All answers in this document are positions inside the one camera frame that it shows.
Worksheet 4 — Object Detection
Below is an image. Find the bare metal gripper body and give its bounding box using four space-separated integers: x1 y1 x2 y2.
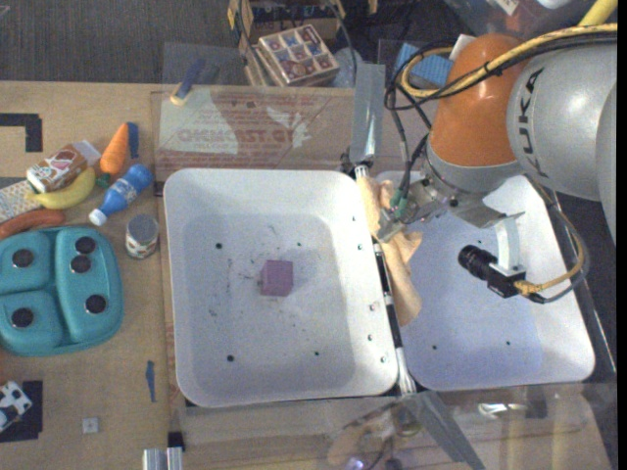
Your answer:
390 175 461 226

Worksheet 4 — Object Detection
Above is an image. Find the thin black and white rod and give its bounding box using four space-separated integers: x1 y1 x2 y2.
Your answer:
354 164 418 396

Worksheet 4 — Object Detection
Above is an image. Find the blue bottle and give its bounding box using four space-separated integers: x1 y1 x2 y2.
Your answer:
88 163 156 227

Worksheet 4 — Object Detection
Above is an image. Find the white plastic tray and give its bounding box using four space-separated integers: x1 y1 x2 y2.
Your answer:
162 167 400 409
374 169 597 393

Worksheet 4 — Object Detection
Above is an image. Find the red sausage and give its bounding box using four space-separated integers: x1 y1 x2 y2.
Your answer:
0 208 67 241

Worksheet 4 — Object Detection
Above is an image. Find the patterned wooden box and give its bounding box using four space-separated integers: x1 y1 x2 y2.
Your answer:
256 23 341 88

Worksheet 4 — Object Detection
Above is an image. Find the pale patterned packet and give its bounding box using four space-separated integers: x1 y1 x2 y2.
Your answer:
0 178 44 224

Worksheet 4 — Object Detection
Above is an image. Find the orange carrot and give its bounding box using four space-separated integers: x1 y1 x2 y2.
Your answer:
95 121 131 188

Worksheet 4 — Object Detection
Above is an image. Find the yellow banana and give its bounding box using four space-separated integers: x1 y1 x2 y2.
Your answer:
24 165 97 211

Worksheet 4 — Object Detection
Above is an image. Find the brown printed carton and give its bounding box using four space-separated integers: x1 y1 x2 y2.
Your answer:
25 139 102 194

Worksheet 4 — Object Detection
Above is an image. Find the purple cube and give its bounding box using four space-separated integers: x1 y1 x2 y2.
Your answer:
258 258 295 298

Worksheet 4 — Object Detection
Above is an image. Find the brown cardboard board red print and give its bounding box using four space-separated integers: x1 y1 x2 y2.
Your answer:
149 84 592 452

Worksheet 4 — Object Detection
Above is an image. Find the beige cloth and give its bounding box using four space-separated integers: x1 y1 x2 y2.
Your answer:
355 175 424 328

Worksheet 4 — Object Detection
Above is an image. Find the teal divided plate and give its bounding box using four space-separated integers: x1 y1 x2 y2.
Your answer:
0 226 125 358

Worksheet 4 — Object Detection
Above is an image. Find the black and white spotted carton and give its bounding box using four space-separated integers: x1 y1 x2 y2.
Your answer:
0 380 33 433

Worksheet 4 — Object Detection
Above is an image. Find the black cylinder on white bracket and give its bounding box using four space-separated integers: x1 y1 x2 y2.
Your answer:
458 212 528 300

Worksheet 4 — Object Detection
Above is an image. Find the small printed can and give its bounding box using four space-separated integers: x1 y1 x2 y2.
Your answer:
124 213 161 260

